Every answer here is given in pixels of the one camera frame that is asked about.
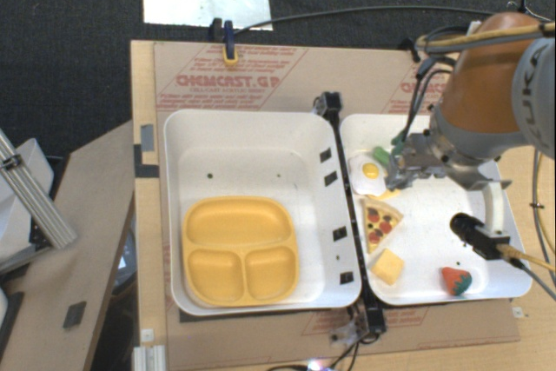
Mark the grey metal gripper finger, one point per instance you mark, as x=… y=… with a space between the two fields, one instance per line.
x=393 y=178
x=409 y=179

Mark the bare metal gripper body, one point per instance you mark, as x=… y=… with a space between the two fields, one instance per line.
x=428 y=158

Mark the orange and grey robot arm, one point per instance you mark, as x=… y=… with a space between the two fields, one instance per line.
x=482 y=87

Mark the pale yellow toy piece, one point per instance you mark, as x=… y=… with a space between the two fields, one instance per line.
x=391 y=194

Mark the white and yellow fried egg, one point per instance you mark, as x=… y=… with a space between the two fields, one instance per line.
x=367 y=176

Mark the green toy vegetable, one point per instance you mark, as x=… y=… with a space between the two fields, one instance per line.
x=380 y=154

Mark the white plastic tray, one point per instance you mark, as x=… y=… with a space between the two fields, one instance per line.
x=252 y=156
x=434 y=213

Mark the pizza slice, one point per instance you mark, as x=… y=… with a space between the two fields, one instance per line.
x=379 y=221

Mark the thin black and white rod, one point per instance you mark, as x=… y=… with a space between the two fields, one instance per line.
x=351 y=204

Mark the yellow cheese wedge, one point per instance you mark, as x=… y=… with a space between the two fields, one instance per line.
x=387 y=266

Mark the red strawberry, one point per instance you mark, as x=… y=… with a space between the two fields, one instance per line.
x=454 y=280

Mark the brown cardboard board red print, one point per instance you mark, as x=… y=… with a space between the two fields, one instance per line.
x=269 y=78

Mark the yellow divided plate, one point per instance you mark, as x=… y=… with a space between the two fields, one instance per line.
x=239 y=247

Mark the black cylinder on white bracket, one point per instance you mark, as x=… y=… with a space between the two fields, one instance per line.
x=478 y=234

